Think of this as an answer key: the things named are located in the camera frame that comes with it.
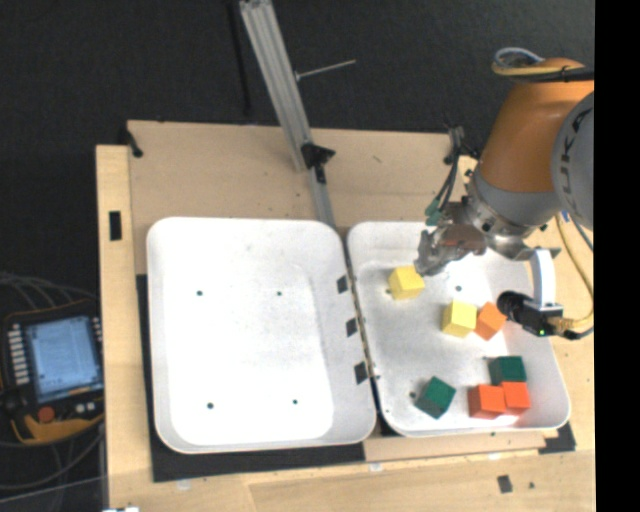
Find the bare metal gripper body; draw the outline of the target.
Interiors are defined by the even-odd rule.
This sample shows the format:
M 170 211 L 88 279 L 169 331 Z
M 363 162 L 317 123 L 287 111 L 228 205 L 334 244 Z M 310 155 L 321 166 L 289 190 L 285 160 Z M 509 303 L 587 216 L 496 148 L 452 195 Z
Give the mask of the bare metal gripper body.
M 459 201 L 434 199 L 425 210 L 434 248 L 448 248 L 452 260 L 469 254 L 481 256 L 489 249 L 512 261 L 525 261 L 534 249 L 525 239 L 538 227 L 538 211 L 530 197 L 500 200 L 480 197 Z

